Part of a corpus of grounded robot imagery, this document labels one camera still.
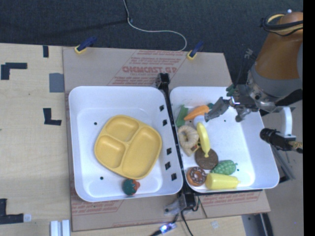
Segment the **yellow plate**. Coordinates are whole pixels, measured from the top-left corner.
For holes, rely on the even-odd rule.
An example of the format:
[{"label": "yellow plate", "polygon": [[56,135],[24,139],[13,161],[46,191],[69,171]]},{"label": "yellow plate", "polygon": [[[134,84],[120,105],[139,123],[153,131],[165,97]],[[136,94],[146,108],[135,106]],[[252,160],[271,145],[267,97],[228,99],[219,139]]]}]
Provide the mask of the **yellow plate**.
[{"label": "yellow plate", "polygon": [[97,160],[127,178],[141,179],[152,170],[162,148],[162,138],[149,125],[129,116],[110,118],[94,146]]}]

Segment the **table surface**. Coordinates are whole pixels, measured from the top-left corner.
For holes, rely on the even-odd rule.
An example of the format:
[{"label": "table surface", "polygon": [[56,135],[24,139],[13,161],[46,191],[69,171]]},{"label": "table surface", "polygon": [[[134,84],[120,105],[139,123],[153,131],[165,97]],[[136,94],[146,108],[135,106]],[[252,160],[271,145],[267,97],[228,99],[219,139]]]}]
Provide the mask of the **table surface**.
[{"label": "table surface", "polygon": [[[71,219],[64,93],[49,92],[49,74],[63,73],[62,47],[0,44],[0,64],[27,62],[0,81],[0,198],[7,214],[30,214],[31,222],[0,225],[0,235],[49,235],[50,221]],[[57,125],[44,125],[43,108]],[[182,221],[168,235],[189,235]],[[241,216],[188,221],[194,235],[245,236]],[[71,235],[150,235],[161,225],[110,228]]]}]

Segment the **toy carrot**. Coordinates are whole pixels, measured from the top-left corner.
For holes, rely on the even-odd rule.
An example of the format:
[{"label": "toy carrot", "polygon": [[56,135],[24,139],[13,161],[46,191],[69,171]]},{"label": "toy carrot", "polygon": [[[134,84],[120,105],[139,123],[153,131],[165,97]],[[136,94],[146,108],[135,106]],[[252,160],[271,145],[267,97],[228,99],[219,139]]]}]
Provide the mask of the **toy carrot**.
[{"label": "toy carrot", "polygon": [[184,117],[184,120],[192,120],[196,116],[204,116],[205,113],[209,112],[213,104],[209,103],[208,105],[201,105],[193,109],[188,115]]}]

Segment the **cardboard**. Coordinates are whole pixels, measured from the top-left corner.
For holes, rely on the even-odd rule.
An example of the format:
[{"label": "cardboard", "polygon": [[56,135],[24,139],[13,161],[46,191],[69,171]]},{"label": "cardboard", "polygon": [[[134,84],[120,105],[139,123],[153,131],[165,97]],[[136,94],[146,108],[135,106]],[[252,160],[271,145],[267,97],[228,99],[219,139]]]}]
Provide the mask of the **cardboard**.
[{"label": "cardboard", "polygon": [[[179,86],[228,87],[231,78],[221,53],[198,53],[194,60],[187,52],[88,48],[81,55],[63,48],[66,125],[71,184],[72,230],[92,230],[173,220],[164,215],[164,206],[177,195],[89,203],[75,192],[69,92],[78,86],[155,86],[158,73],[168,73],[169,89]],[[200,196],[201,208],[185,215],[187,220],[270,211],[264,191]]]}]

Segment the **chocolate donut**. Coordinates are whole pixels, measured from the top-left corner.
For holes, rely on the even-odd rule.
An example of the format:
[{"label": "chocolate donut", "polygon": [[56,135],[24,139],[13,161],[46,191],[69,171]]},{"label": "chocolate donut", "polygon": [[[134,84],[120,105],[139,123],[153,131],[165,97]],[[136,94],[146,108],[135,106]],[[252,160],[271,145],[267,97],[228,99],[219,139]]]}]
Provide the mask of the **chocolate donut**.
[{"label": "chocolate donut", "polygon": [[200,167],[191,167],[186,174],[187,182],[192,186],[201,186],[206,181],[207,174]]}]

